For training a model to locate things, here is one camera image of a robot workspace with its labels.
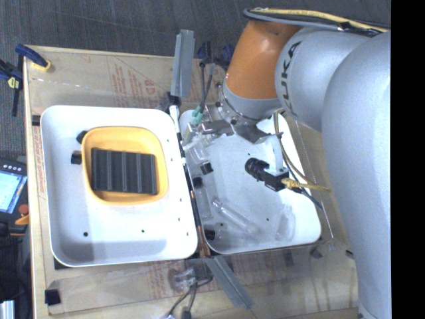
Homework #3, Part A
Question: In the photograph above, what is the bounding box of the orange plate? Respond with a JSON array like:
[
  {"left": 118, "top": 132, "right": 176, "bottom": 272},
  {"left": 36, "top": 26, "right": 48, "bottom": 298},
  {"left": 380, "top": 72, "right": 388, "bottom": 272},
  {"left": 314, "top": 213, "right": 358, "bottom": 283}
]
[{"left": 81, "top": 126, "right": 169, "bottom": 206}]

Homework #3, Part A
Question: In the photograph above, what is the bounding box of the white plastic tray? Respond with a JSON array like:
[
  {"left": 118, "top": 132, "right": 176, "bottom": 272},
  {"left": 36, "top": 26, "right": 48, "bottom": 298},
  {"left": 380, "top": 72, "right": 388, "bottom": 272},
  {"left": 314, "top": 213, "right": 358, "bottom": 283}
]
[
  {"left": 39, "top": 104, "right": 199, "bottom": 268},
  {"left": 178, "top": 108, "right": 322, "bottom": 256}
]

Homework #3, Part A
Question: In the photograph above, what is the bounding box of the brown cardboard board, red print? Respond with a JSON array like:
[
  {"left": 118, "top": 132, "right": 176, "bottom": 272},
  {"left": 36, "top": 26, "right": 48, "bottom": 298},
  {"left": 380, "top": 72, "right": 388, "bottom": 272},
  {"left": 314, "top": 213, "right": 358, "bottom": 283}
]
[{"left": 22, "top": 44, "right": 361, "bottom": 319}]

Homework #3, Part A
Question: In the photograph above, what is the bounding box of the black cylinder on white bracket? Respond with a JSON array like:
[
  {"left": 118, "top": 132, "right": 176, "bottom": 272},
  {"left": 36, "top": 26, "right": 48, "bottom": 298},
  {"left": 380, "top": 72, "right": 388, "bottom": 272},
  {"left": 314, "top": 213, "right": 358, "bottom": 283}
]
[{"left": 244, "top": 134, "right": 290, "bottom": 193}]

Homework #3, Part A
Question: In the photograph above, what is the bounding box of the black ribbed block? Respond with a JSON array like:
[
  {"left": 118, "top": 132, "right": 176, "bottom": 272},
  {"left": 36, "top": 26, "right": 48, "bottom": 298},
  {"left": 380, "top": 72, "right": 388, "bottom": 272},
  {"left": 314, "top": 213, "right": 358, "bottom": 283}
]
[{"left": 90, "top": 147, "right": 158, "bottom": 195}]

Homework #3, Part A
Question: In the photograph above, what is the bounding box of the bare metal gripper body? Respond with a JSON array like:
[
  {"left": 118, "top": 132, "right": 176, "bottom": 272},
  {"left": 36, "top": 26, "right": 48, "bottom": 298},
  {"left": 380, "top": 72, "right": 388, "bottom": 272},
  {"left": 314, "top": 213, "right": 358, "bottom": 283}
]
[{"left": 205, "top": 102, "right": 284, "bottom": 145}]

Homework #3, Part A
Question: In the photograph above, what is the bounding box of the clear plastic bottle, black cap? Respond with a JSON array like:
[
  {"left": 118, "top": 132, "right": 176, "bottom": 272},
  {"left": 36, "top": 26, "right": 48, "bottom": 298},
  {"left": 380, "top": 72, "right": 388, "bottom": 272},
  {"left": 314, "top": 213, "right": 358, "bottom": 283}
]
[
  {"left": 192, "top": 176, "right": 214, "bottom": 221},
  {"left": 203, "top": 222, "right": 254, "bottom": 243},
  {"left": 187, "top": 144, "right": 215, "bottom": 176}
]

